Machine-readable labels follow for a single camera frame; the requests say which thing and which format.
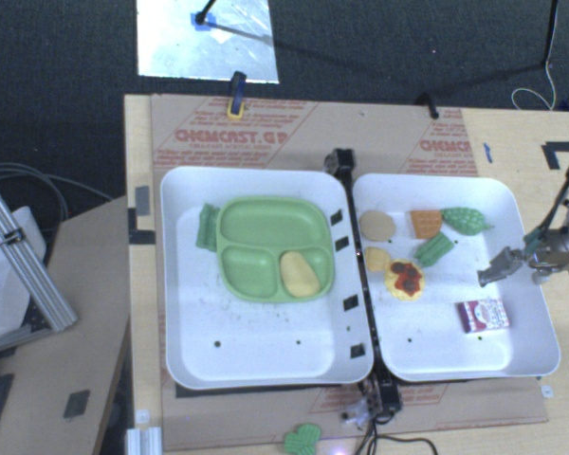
silver square panel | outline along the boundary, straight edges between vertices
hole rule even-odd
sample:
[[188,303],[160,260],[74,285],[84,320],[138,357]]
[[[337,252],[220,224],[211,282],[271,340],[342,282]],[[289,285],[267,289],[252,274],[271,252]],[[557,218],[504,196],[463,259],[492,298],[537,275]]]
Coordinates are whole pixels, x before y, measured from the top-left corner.
[[207,2],[137,0],[139,75],[278,83],[267,0],[217,0],[198,26]]

toy pizza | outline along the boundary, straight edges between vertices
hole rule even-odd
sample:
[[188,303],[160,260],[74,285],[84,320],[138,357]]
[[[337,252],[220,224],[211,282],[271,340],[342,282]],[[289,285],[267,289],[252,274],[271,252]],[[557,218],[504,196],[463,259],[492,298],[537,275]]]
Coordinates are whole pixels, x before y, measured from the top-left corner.
[[393,260],[386,268],[386,287],[399,300],[417,300],[426,285],[423,271],[407,260]]

green clover object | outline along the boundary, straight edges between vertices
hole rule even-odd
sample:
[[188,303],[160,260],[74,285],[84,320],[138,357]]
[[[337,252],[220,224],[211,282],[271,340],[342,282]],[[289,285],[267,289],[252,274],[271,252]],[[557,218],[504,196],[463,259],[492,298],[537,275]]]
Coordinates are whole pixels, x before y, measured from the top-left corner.
[[284,437],[284,451],[295,455],[315,455],[316,443],[321,438],[321,429],[316,425],[306,423],[297,431],[292,431]]

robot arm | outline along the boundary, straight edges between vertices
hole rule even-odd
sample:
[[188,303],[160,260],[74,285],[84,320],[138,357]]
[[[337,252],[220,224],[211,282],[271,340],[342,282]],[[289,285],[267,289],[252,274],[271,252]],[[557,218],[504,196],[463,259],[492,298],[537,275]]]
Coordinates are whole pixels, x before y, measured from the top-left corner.
[[[502,280],[518,270],[523,263],[535,269],[536,282],[546,281],[552,273],[569,272],[569,201],[565,199],[568,190],[569,169],[554,206],[541,224],[523,238],[524,249],[505,247],[490,262],[488,269],[478,272],[481,286]],[[561,204],[568,208],[564,226],[551,229],[552,220]]]

dark floor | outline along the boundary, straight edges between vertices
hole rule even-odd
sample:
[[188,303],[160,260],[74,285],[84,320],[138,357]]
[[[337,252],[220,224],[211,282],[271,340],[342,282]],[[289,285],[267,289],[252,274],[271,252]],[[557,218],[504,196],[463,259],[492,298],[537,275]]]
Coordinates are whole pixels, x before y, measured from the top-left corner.
[[[255,97],[512,108],[526,86],[551,100],[541,62],[551,0],[269,0],[281,83]],[[222,82],[137,74],[136,0],[0,0],[0,162],[21,162],[124,194],[122,99],[226,94]],[[569,0],[552,49],[558,102],[569,98]],[[542,109],[519,96],[527,109]],[[62,185],[69,213],[101,203]],[[35,179],[0,190],[42,228],[59,210]]]

